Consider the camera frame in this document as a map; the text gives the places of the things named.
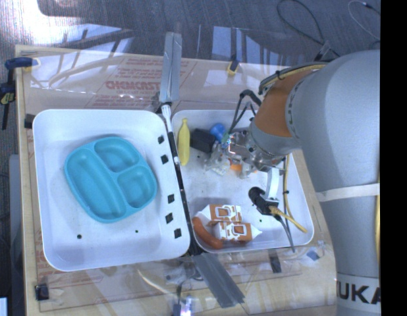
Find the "white tape band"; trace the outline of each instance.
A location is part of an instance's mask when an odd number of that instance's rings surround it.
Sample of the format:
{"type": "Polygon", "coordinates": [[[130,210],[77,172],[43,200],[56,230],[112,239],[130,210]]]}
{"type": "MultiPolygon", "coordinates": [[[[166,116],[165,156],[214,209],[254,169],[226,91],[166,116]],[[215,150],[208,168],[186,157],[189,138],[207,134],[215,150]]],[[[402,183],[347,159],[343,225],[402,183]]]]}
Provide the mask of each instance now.
{"type": "Polygon", "coordinates": [[[316,198],[319,202],[325,202],[337,199],[378,196],[380,192],[381,192],[380,183],[377,183],[344,188],[335,188],[333,190],[318,192],[316,193],[316,198]]]}

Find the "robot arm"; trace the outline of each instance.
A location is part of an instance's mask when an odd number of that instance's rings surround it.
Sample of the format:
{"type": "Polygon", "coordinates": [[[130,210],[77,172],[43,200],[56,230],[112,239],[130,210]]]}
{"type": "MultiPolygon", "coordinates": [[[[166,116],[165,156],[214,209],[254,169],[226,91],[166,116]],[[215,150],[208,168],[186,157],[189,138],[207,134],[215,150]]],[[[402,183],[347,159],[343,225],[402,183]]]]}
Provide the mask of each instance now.
{"type": "Polygon", "coordinates": [[[244,162],[261,171],[302,149],[333,241],[339,316],[381,314],[379,56],[354,53],[277,80],[243,138],[244,162]]]}

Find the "sausage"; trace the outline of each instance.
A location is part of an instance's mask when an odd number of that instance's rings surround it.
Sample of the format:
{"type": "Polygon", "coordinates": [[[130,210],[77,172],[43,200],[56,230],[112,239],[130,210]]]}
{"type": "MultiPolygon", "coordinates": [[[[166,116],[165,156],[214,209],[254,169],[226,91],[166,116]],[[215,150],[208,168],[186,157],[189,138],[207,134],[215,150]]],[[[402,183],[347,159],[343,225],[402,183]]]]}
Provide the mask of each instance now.
{"type": "Polygon", "coordinates": [[[217,239],[211,233],[209,233],[204,225],[202,224],[201,219],[198,217],[192,218],[193,229],[195,233],[209,246],[216,250],[220,250],[223,247],[223,241],[217,239]]]}

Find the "blue divided plate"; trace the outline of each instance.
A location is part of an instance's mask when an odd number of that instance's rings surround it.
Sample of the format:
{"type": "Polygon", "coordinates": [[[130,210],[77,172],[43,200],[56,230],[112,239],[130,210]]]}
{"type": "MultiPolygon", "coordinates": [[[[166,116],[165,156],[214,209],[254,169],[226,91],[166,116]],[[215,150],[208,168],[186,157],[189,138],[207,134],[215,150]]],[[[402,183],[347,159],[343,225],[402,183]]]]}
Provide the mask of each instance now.
{"type": "Polygon", "coordinates": [[[65,161],[68,185],[90,217],[114,223],[143,209],[157,194],[145,159],[128,141],[107,137],[78,147],[65,161]]]}

